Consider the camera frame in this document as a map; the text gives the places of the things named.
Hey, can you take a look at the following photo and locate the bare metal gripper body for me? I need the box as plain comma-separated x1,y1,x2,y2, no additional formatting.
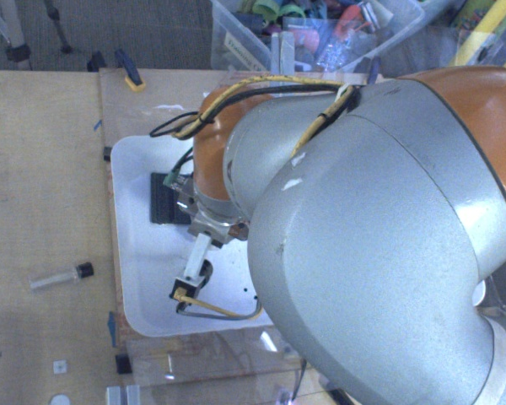
175,174,250,249

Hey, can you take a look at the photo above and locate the black rectangular box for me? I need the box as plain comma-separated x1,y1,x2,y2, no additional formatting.
149,171,191,226

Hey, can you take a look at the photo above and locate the white plastic tray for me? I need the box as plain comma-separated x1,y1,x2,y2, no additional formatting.
110,134,276,338

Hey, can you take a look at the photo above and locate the clear bottle with black cap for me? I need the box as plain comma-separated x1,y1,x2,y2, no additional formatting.
28,261,95,292

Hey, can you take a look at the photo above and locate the clear plastic storage bin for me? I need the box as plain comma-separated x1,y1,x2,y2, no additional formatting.
208,0,426,73

